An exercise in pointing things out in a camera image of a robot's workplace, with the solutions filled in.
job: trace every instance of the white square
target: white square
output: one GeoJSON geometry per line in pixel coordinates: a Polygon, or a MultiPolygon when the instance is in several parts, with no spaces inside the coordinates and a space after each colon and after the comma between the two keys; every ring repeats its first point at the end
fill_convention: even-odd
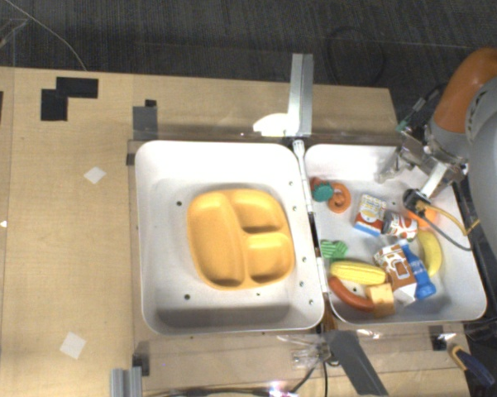
{"type": "Polygon", "coordinates": [[[73,357],[77,360],[83,350],[84,344],[86,344],[86,340],[78,335],[75,335],[73,332],[68,332],[68,335],[60,346],[60,350],[65,355],[73,357]]]}
{"type": "Polygon", "coordinates": [[[107,172],[94,166],[91,170],[89,170],[86,174],[84,174],[84,178],[90,181],[92,184],[97,184],[103,176],[105,176],[107,172]]]}

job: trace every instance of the yellow cable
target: yellow cable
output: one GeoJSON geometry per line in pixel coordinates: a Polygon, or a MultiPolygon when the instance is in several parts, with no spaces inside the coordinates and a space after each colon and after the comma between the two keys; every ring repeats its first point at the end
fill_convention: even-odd
{"type": "Polygon", "coordinates": [[[458,221],[452,214],[450,214],[446,210],[443,210],[442,208],[438,208],[437,206],[432,206],[431,204],[425,202],[417,202],[415,207],[418,211],[433,210],[434,212],[440,213],[441,215],[449,218],[451,221],[453,221],[456,224],[458,228],[460,228],[464,236],[469,235],[472,232],[472,230],[480,224],[480,219],[476,219],[468,229],[465,229],[465,227],[460,221],[458,221]]]}

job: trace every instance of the hot dog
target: hot dog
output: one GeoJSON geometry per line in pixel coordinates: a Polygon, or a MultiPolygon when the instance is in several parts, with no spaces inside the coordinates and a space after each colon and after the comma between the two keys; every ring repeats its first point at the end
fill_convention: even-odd
{"type": "Polygon", "coordinates": [[[362,312],[373,312],[375,306],[371,300],[353,294],[336,276],[329,278],[328,283],[331,291],[344,303],[362,312]]]}

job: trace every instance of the white cable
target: white cable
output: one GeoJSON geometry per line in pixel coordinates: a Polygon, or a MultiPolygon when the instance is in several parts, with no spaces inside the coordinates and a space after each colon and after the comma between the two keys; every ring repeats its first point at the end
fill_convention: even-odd
{"type": "Polygon", "coordinates": [[[77,52],[74,50],[74,47],[71,46],[71,44],[65,40],[62,36],[60,36],[59,34],[57,34],[55,31],[53,31],[49,26],[46,26],[44,25],[41,21],[39,21],[38,19],[35,19],[32,15],[30,15],[28,12],[26,12],[25,10],[22,10],[21,8],[19,8],[19,6],[17,6],[15,3],[13,3],[11,0],[3,0],[4,2],[10,4],[11,6],[13,6],[15,9],[17,9],[20,13],[23,13],[24,15],[26,15],[27,17],[29,17],[34,23],[42,26],[45,30],[47,30],[52,36],[55,36],[56,38],[58,38],[60,41],[62,41],[66,47],[68,47],[68,49],[74,54],[75,56],[75,59],[77,59],[77,61],[79,62],[79,64],[81,65],[81,68],[83,68],[83,70],[87,70],[86,69],[86,66],[84,65],[83,61],[81,60],[81,58],[79,57],[79,55],[77,54],[77,52]]]}

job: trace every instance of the banana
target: banana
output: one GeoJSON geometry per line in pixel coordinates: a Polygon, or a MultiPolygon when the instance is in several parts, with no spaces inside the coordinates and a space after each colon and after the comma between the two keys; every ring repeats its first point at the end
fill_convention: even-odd
{"type": "Polygon", "coordinates": [[[428,276],[437,273],[443,262],[443,253],[437,237],[430,231],[419,230],[417,238],[423,246],[424,258],[423,263],[427,268],[428,276]]]}

